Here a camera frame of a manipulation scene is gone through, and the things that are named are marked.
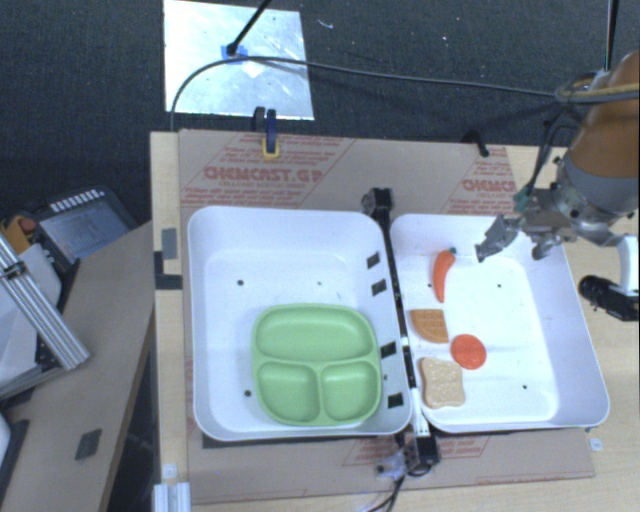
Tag green divided plate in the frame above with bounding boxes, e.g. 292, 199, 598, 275
250, 303, 384, 428

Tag white plastic tray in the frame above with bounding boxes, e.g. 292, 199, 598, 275
388, 213, 611, 435
186, 205, 414, 443

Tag orange round slice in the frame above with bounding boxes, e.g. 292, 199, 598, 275
450, 333, 488, 371

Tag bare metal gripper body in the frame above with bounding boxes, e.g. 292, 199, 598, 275
517, 192, 621, 247

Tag black block with thin wires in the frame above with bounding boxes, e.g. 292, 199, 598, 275
361, 187, 396, 217
402, 432, 441, 476

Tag brown cardboard board red print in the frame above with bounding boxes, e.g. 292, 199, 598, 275
177, 128, 597, 505

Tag orange carrot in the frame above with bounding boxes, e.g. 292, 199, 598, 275
432, 246, 458, 304

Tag orange waffle piece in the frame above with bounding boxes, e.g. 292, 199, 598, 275
409, 308, 450, 345

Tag beige bread slice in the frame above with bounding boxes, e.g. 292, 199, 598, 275
417, 356, 467, 411

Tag thin black and white rod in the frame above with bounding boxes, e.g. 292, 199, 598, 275
375, 209, 430, 435

